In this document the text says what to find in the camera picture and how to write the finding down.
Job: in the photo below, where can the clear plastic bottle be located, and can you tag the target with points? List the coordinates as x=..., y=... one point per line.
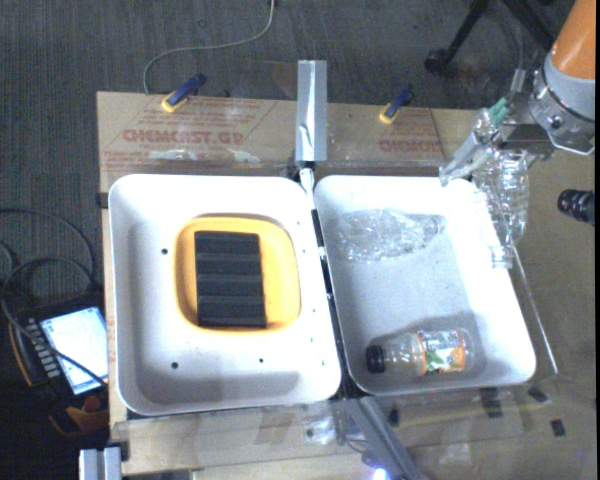
x=507, y=203
x=385, y=235

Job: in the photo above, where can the yellow plate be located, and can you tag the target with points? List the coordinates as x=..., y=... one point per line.
x=282, y=278

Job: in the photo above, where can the clear bottle with orange label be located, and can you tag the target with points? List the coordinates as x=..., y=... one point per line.
x=430, y=353

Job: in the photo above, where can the black ridged rectangular block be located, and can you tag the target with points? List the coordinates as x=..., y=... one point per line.
x=230, y=280

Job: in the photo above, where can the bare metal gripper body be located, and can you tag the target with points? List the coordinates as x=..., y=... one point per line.
x=565, y=130

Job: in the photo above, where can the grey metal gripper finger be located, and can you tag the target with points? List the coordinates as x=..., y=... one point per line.
x=464, y=160

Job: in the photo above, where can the white plastic tray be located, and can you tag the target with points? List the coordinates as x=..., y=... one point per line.
x=145, y=278
x=420, y=293

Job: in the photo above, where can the black office chair base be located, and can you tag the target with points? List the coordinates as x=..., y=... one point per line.
x=485, y=3

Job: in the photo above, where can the brown cardboard board, red print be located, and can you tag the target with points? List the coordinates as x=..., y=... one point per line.
x=190, y=133

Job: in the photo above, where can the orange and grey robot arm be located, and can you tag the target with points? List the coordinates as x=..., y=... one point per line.
x=577, y=28

